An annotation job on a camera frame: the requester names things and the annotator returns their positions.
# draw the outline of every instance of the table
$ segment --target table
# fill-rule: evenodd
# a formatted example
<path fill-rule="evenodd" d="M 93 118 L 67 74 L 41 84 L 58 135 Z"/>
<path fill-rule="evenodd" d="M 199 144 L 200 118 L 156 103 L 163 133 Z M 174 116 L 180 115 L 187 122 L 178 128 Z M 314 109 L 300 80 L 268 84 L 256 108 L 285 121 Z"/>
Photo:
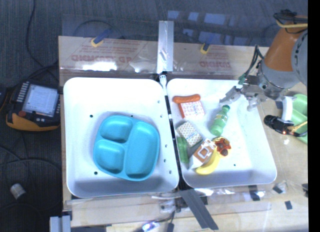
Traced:
<path fill-rule="evenodd" d="M 70 62 L 71 55 L 77 55 L 76 50 L 81 50 L 84 38 L 60 37 L 60 86 L 72 78 L 78 76 L 104 77 L 106 72 L 84 71 L 76 68 L 75 63 Z M 77 46 L 75 50 L 69 50 L 64 55 L 63 49 L 69 49 L 71 45 Z M 139 42 L 140 53 L 149 49 L 157 49 L 156 42 Z M 200 44 L 174 44 L 174 59 L 177 75 L 197 78 L 210 76 L 214 79 L 237 79 L 249 66 L 254 52 L 254 47 L 241 46 L 211 46 L 207 56 L 199 52 Z M 268 48 L 260 49 L 262 54 Z M 134 55 L 134 50 L 127 55 Z M 123 64 L 128 60 L 117 59 L 115 64 Z M 140 76 L 152 78 L 154 64 L 144 64 L 148 70 Z M 189 67 L 189 71 L 183 73 L 181 70 Z M 108 73 L 115 77 L 118 73 Z M 290 94 L 307 94 L 303 84 L 295 85 Z M 62 178 L 63 178 L 63 202 L 64 211 L 71 211 L 71 227 L 82 226 L 105 226 L 106 231 L 135 231 L 150 220 L 163 220 L 170 218 L 170 199 L 156 198 L 150 195 L 127 195 L 109 196 L 90 199 L 74 199 L 68 190 L 66 183 L 66 144 L 64 127 L 64 101 L 61 97 L 61 141 L 62 141 Z M 267 114 L 281 116 L 281 110 L 276 108 L 274 101 L 268 100 L 258 106 L 259 114 L 263 119 Z M 302 184 L 308 183 L 308 146 L 297 138 L 281 135 L 264 126 L 264 130 L 270 145 L 274 161 L 277 167 L 277 178 L 270 185 L 258 185 L 256 193 L 260 194 L 259 200 L 253 200 L 248 187 L 235 187 L 215 190 L 214 194 L 207 197 L 207 209 L 218 224 L 221 231 L 292 231 L 308 230 L 309 225 L 309 204 L 308 197 L 303 190 Z M 166 231 L 168 221 L 160 223 L 154 231 Z M 182 208 L 176 212 L 173 223 L 175 231 L 198 231 L 200 225 L 188 208 Z"/>

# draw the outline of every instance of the yellow and black device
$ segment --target yellow and black device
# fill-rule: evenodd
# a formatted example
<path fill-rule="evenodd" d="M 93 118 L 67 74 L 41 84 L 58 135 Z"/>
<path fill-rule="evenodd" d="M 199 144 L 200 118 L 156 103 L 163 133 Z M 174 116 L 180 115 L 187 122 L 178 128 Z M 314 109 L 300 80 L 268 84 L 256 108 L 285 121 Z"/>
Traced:
<path fill-rule="evenodd" d="M 6 124 L 23 131 L 49 131 L 60 126 L 60 96 L 57 88 L 23 80 L 7 104 Z"/>

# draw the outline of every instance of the yellow wire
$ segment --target yellow wire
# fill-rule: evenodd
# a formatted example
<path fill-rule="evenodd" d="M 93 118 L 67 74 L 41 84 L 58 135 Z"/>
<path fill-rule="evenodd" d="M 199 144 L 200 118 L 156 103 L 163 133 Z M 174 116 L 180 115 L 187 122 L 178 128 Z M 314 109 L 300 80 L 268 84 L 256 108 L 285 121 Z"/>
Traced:
<path fill-rule="evenodd" d="M 308 27 L 308 24 L 294 24 L 294 25 L 283 25 L 278 20 L 276 23 L 282 28 L 300 28 L 300 27 Z"/>

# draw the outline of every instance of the device screen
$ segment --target device screen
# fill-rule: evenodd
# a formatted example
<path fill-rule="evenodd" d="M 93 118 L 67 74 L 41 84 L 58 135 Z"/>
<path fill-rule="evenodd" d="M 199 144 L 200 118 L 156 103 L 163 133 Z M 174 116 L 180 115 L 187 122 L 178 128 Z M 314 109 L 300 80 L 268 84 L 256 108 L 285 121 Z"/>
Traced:
<path fill-rule="evenodd" d="M 56 89 L 30 84 L 22 110 L 53 117 L 58 97 Z"/>

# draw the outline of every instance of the plastic bottle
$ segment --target plastic bottle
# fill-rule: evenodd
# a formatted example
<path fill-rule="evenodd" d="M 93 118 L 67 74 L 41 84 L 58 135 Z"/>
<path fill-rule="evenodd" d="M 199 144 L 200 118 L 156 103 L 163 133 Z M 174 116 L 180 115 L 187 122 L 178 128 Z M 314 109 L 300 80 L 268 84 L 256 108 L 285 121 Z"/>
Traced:
<path fill-rule="evenodd" d="M 215 116 L 215 119 L 213 121 L 213 125 L 210 127 L 210 132 L 213 135 L 219 137 L 222 134 L 224 127 L 225 127 L 227 120 L 228 120 L 227 113 L 229 110 L 230 110 L 230 106 L 224 105 L 224 106 L 222 106 L 222 109 Z"/>

